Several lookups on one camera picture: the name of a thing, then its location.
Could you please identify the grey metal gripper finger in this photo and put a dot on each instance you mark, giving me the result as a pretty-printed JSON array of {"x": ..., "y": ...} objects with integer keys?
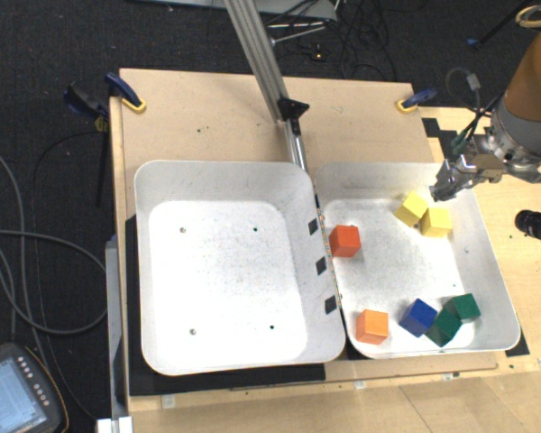
[
  {"x": 462, "y": 180},
  {"x": 442, "y": 183}
]

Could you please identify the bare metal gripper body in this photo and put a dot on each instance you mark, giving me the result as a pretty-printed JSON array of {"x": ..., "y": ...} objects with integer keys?
[{"x": 489, "y": 165}]

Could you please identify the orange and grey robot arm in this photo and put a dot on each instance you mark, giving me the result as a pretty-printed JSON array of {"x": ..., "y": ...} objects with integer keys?
[{"x": 527, "y": 84}]

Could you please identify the yellow cube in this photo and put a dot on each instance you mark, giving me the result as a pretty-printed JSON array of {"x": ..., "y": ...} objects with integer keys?
[
  {"x": 411, "y": 209},
  {"x": 436, "y": 222}
]

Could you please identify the white plastic tray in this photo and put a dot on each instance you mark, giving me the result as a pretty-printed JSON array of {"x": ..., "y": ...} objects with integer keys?
[
  {"x": 401, "y": 269},
  {"x": 225, "y": 278}
]

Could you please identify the red-orange cube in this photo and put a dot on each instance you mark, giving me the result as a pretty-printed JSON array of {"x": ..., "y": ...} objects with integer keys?
[{"x": 344, "y": 241}]

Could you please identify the green cube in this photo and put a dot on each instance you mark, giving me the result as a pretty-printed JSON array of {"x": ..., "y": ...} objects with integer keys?
[
  {"x": 465, "y": 307},
  {"x": 444, "y": 328}
]

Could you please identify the blue cube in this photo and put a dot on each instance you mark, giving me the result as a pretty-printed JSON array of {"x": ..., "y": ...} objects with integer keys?
[{"x": 417, "y": 317}]

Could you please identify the orange cube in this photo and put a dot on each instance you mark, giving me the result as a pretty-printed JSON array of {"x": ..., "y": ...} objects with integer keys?
[{"x": 372, "y": 327}]

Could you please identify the pale wood board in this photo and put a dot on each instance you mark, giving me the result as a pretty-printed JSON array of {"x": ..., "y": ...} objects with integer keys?
[{"x": 207, "y": 120}]

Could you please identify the black cylinder on white bracket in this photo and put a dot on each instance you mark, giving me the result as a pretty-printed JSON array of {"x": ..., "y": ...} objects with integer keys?
[{"x": 533, "y": 226}]

